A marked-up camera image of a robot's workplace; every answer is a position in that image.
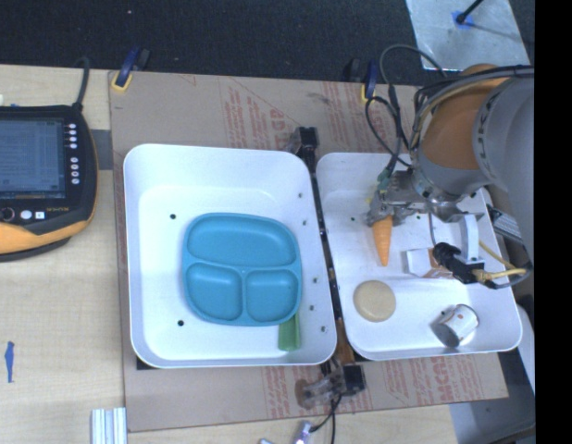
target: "blue divided plate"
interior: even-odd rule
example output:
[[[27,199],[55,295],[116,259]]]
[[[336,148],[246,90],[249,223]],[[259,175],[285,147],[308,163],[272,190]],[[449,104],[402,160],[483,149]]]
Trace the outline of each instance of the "blue divided plate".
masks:
[[[187,303],[204,320],[273,326],[290,319],[300,304],[298,242],[277,220],[198,216],[185,232],[181,260]]]

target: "yellow cable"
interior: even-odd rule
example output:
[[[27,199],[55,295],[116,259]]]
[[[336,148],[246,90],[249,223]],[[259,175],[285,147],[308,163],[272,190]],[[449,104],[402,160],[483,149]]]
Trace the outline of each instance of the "yellow cable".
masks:
[[[507,262],[506,260],[504,260],[502,258],[502,256],[500,256],[499,254],[497,254],[496,252],[494,252],[488,245],[486,245],[483,241],[479,241],[479,246],[485,250],[487,253],[489,253],[491,256],[493,256],[496,260],[498,260],[500,263],[502,263],[504,266],[508,266],[509,268],[516,268],[516,266],[514,266],[513,264],[511,264],[510,262]]]
[[[475,276],[476,280],[479,283],[483,283],[484,281],[488,281],[490,279],[497,279],[497,278],[503,278],[503,277],[507,277],[510,275],[526,275],[528,273],[528,270],[526,268],[513,268],[510,270],[505,270],[505,271],[498,271],[496,273],[491,273],[485,270],[473,270],[471,273],[473,273],[473,275]]]

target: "round cookie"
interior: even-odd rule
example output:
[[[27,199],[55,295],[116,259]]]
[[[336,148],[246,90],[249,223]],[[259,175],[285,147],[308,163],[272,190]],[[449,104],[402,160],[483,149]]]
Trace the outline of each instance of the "round cookie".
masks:
[[[395,311],[395,294],[388,284],[371,279],[356,287],[354,306],[367,321],[386,321]]]

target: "wooden table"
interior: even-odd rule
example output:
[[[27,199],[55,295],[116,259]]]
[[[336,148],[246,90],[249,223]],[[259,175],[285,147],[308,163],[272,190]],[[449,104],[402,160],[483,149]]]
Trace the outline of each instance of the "wooden table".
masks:
[[[111,130],[106,70],[85,95],[90,127]],[[0,65],[5,105],[69,105],[81,70]],[[89,443],[93,409],[124,406],[111,170],[100,171],[93,223],[67,245],[0,264],[0,443]],[[15,344],[13,381],[5,352]],[[300,420],[130,433],[130,444],[290,444]],[[313,435],[330,442],[330,425]],[[454,443],[446,405],[338,415],[336,442]]]

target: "toy carrot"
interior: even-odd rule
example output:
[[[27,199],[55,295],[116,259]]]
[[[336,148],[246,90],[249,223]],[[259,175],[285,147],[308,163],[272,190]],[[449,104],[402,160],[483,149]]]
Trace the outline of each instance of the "toy carrot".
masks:
[[[372,224],[372,235],[375,238],[377,253],[383,266],[389,264],[389,249],[391,248],[391,234],[393,230],[393,217],[386,216]]]

